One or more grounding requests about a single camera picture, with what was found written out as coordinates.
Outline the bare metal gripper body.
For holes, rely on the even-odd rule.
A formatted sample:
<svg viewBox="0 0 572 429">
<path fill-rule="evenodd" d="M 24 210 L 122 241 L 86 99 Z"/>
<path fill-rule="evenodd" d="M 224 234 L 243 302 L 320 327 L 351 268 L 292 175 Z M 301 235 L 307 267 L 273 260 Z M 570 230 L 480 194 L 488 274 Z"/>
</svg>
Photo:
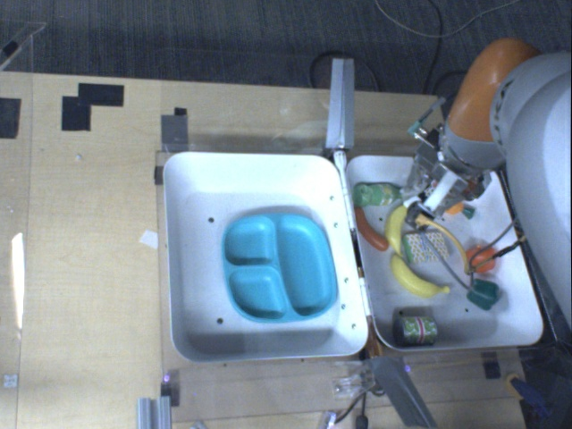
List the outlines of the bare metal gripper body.
<svg viewBox="0 0 572 429">
<path fill-rule="evenodd" d="M 467 139 L 445 139 L 437 147 L 422 143 L 415 153 L 411 184 L 429 185 L 451 175 L 462 185 L 489 185 L 490 170 L 483 167 L 486 149 L 488 143 Z"/>
</svg>

